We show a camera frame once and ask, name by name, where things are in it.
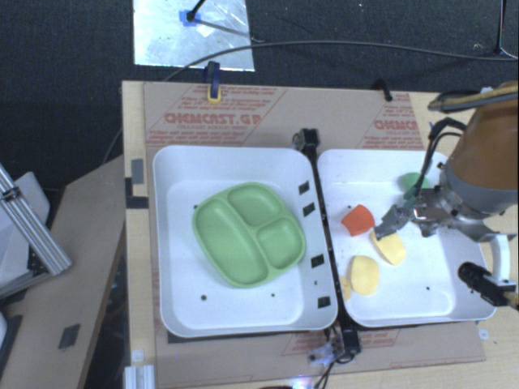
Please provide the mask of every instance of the yellow potato slice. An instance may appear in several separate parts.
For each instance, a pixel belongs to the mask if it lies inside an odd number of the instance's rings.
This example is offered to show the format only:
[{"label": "yellow potato slice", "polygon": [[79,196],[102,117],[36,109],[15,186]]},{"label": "yellow potato slice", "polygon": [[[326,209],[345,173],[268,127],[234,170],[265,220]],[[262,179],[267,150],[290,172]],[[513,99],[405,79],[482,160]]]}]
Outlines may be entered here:
[{"label": "yellow potato slice", "polygon": [[383,237],[377,241],[375,231],[371,231],[370,238],[380,253],[392,265],[401,263],[406,255],[404,244],[396,233]]},{"label": "yellow potato slice", "polygon": [[341,280],[342,296],[344,301],[348,301],[351,297],[351,284],[345,276],[339,276]]},{"label": "yellow potato slice", "polygon": [[360,295],[373,294],[379,285],[379,266],[374,259],[356,256],[351,263],[351,288]]}]

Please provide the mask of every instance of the black carpet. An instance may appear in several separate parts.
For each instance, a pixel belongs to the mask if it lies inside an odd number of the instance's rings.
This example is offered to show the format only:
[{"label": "black carpet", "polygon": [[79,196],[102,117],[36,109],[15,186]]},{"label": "black carpet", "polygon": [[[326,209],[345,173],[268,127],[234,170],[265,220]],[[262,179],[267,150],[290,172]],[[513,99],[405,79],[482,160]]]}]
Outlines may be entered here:
[{"label": "black carpet", "polygon": [[[246,0],[267,42],[343,39],[468,55],[491,53],[500,0]],[[508,0],[503,47],[517,54],[518,0]],[[98,167],[121,126],[121,82],[162,80],[133,64],[132,0],[0,0],[0,163],[59,188]],[[517,62],[442,58],[395,49],[257,49],[254,73],[224,83],[392,90],[480,89],[517,79]],[[198,82],[199,70],[176,80]],[[121,154],[118,143],[111,157]]]}]

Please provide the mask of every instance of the cardboard sheet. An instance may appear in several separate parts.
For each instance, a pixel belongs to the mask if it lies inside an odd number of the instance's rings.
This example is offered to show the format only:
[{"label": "cardboard sheet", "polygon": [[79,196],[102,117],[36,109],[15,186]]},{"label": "cardboard sheet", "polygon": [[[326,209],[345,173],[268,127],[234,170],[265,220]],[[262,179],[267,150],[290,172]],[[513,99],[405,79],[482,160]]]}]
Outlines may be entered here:
[{"label": "cardboard sheet", "polygon": [[[222,102],[207,102],[207,86],[145,83],[147,179],[152,159],[169,144],[290,147],[301,128],[318,128],[328,148],[423,149],[410,94],[313,88],[223,86]],[[235,336],[179,340],[166,331],[158,297],[157,232],[152,182],[148,182],[150,244],[159,387],[251,382],[318,375],[307,352],[325,341],[324,333]],[[362,353],[333,373],[447,365],[485,359],[474,323],[370,330],[360,333]]]}]

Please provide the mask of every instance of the black clamp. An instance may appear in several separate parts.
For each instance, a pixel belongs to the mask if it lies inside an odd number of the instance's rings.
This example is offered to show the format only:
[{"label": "black clamp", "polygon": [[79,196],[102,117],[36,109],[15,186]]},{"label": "black clamp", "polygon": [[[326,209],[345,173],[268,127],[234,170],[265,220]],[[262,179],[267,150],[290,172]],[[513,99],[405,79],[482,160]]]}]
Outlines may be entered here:
[{"label": "black clamp", "polygon": [[391,92],[389,91],[389,87],[386,84],[386,81],[384,81],[382,78],[378,78],[375,81],[375,83],[373,83],[373,85],[371,85],[371,89],[375,89],[375,90],[381,89],[382,92],[384,93],[384,98],[386,99],[386,101],[387,102],[392,101],[392,95],[391,95]]},{"label": "black clamp", "polygon": [[303,128],[292,137],[292,148],[308,156],[309,150],[315,150],[320,144],[317,129]]},{"label": "black clamp", "polygon": [[18,186],[15,186],[9,190],[3,191],[0,195],[0,201],[3,200],[4,202],[10,202],[11,200],[16,199],[22,194],[22,192],[19,190]]},{"label": "black clamp", "polygon": [[204,68],[202,82],[210,83],[208,87],[208,101],[210,104],[218,104],[221,101],[220,88],[220,63],[210,61]]},{"label": "black clamp", "polygon": [[497,284],[489,271],[475,263],[462,264],[457,274],[470,289],[480,293],[481,298],[494,307],[507,306],[509,301],[505,293],[513,293],[516,290],[515,283],[509,280],[503,281],[503,284]]}]

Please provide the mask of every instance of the green plate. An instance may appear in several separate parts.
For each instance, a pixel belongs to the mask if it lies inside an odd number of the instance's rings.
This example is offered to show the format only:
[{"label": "green plate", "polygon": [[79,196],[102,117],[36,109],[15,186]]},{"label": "green plate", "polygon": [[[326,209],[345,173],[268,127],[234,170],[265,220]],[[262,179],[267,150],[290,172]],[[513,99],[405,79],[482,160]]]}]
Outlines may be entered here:
[{"label": "green plate", "polygon": [[204,200],[193,215],[193,229],[216,270],[242,288],[264,284],[289,270],[307,247],[285,203],[256,182]]}]

